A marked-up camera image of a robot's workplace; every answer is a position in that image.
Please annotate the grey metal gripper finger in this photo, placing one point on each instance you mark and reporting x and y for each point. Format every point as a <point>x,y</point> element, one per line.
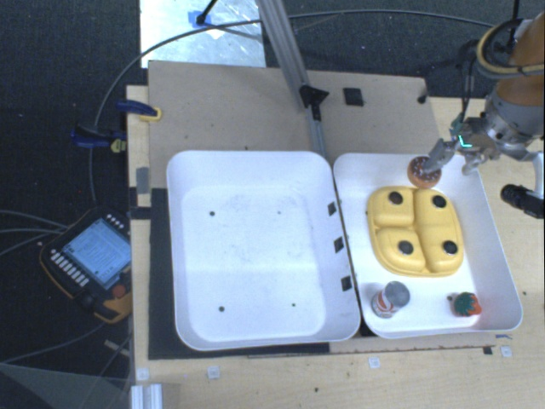
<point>472,163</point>
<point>440,153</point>

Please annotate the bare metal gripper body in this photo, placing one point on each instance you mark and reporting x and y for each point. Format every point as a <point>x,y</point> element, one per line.
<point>496,143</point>

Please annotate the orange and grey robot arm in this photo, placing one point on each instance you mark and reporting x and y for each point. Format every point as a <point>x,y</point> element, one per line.
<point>521,79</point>

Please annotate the brown doughnut with sprinkles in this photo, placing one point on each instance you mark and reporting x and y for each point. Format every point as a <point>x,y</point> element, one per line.
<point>419,179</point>

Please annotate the white plastic tray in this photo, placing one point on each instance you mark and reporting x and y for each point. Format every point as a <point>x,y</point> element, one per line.
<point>481,245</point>
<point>255,249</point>

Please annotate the yellow divided plate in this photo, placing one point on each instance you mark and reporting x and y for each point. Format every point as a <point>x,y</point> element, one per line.
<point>415,232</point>

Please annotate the orange and green toy carrot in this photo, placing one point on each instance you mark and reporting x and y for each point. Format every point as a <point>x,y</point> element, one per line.
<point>466,305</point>

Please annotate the orange and white can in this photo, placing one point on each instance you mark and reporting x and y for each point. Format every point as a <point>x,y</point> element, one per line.
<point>389,301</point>

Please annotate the brown cardboard board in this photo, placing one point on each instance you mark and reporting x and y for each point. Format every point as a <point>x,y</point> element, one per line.
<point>234,109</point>

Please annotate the black cylinder on white bracket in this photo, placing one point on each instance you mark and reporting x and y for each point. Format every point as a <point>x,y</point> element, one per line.
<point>521,198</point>

